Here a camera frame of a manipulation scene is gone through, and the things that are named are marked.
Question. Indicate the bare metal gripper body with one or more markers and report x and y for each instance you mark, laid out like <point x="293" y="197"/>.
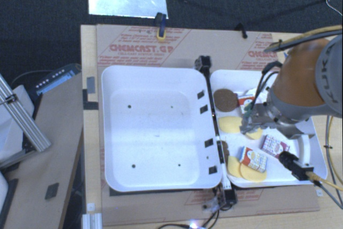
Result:
<point x="264" y="116"/>

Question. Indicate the pink and white carton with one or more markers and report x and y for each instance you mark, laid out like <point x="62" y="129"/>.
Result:
<point x="274" y="145"/>

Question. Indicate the brown cardboard board red print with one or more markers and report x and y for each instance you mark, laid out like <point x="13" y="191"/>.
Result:
<point x="214" y="43"/>

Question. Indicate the red and white carton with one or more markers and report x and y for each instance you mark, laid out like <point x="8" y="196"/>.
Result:
<point x="245" y="104"/>

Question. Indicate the black cylinder on white bracket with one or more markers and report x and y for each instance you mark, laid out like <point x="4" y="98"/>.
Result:
<point x="293" y="163"/>

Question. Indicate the brown round biscuit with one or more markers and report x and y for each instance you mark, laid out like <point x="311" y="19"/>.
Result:
<point x="225" y="100"/>
<point x="225" y="151"/>

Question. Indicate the yellow round biscuit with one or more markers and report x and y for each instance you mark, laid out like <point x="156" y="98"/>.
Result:
<point x="253" y="175"/>
<point x="230" y="124"/>
<point x="233" y="166"/>
<point x="256" y="135"/>

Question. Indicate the white plastic tray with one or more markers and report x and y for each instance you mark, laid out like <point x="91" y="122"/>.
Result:
<point x="155" y="128"/>
<point x="278" y="169"/>

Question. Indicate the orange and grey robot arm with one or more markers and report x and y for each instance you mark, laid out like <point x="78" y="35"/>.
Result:
<point x="300" y="80"/>

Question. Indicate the thin black and white rod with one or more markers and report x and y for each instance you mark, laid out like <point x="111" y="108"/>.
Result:
<point x="214" y="120"/>

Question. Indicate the orange and white carton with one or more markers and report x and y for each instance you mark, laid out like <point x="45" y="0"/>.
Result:
<point x="254" y="159"/>

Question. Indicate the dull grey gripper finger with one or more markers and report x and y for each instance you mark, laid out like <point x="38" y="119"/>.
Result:
<point x="245" y="128"/>
<point x="256" y="129"/>

